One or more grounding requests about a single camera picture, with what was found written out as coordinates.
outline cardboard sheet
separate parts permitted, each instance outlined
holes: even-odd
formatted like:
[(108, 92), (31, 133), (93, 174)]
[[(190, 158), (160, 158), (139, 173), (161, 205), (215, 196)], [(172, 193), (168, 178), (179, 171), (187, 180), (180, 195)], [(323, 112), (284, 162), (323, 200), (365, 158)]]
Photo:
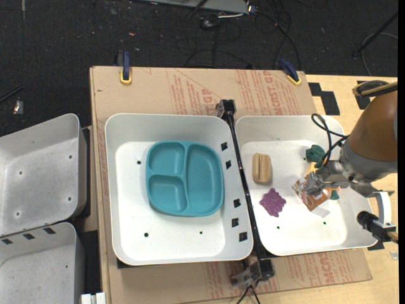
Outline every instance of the cardboard sheet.
[[(191, 303), (240, 296), (230, 276), (239, 262), (209, 262), (118, 268), (111, 242), (104, 126), (115, 113), (213, 115), (220, 99), (234, 99), (237, 116), (310, 115), (316, 112), (306, 76), (292, 85), (281, 71), (133, 68), (132, 85), (120, 84), (119, 68), (90, 71), (93, 125), (96, 126), (99, 203), (103, 204), (101, 244), (103, 285), (116, 303)], [(363, 250), (315, 253), (273, 259), (276, 276), (257, 293), (312, 288), (371, 279)]]

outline white plastic bin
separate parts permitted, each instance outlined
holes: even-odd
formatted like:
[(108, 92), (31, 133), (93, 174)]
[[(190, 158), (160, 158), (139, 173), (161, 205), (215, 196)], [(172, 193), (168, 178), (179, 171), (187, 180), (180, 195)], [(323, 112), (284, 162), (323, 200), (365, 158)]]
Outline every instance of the white plastic bin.
[[(343, 134), (338, 121), (324, 118), (330, 130)], [(305, 151), (313, 144), (328, 149), (327, 133), (310, 116), (242, 117), (235, 129), (260, 240), (270, 253), (298, 255), (376, 243), (357, 222), (359, 212), (372, 212), (369, 201), (350, 187), (339, 192), (340, 199), (320, 205), (330, 212), (326, 217), (310, 212), (293, 191), (293, 183), (309, 172)], [(332, 144), (337, 139), (333, 136)], [(331, 159), (337, 159), (339, 151), (339, 147), (335, 148)], [(252, 157), (256, 152), (270, 155), (273, 179), (268, 186), (253, 181)], [(259, 204), (272, 187), (287, 201), (279, 217), (270, 216)]]
[[(253, 240), (228, 125), (209, 116), (117, 114), (106, 123), (113, 248), (128, 265), (241, 260)], [(221, 159), (225, 199), (206, 217), (154, 210), (146, 191), (146, 158), (160, 141), (203, 143)]]
[(87, 146), (67, 114), (0, 138), (0, 237), (77, 216), (86, 204)]
[(66, 222), (0, 239), (0, 303), (78, 304), (84, 249)]

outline teal divided plate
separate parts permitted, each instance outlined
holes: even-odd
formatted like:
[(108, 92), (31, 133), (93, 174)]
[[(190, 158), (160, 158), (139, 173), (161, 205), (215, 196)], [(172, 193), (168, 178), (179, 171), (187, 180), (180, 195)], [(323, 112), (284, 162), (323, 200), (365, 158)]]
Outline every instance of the teal divided plate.
[(177, 216), (208, 216), (223, 203), (220, 157), (209, 146), (162, 141), (147, 154), (146, 189), (150, 204)]

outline purple grape cluster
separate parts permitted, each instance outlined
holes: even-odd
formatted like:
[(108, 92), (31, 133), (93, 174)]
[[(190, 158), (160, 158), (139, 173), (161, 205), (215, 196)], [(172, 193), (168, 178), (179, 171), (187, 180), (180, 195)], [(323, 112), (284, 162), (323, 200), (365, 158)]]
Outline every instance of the purple grape cluster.
[(278, 213), (283, 210), (285, 203), (286, 200), (274, 188), (271, 188), (268, 193), (264, 194), (263, 199), (259, 202), (274, 217), (278, 217)]

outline small toy object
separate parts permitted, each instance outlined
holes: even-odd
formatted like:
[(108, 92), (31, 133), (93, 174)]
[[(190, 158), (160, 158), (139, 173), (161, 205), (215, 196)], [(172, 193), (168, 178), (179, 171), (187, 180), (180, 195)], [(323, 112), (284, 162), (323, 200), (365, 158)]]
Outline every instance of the small toy object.
[(306, 175), (304, 178), (300, 178), (299, 180), (297, 180), (296, 183), (292, 185), (292, 188), (302, 199), (308, 210), (313, 211), (316, 207), (328, 200), (328, 195), (325, 191), (322, 191), (320, 194), (317, 195), (308, 195), (304, 189), (305, 185), (307, 184), (308, 177), (309, 174)]
[(307, 162), (316, 162), (315, 168), (320, 168), (323, 161), (325, 150), (319, 145), (312, 145), (311, 148), (305, 151)]
[(274, 188), (271, 188), (268, 193), (264, 194), (263, 199), (259, 202), (274, 217), (278, 217), (278, 213), (283, 210), (285, 203), (286, 200)]
[(267, 184), (271, 181), (273, 170), (268, 155), (255, 153), (252, 162), (253, 181), (257, 184)]
[(336, 189), (333, 189), (330, 193), (330, 200), (338, 200), (339, 199), (339, 194), (337, 193)]

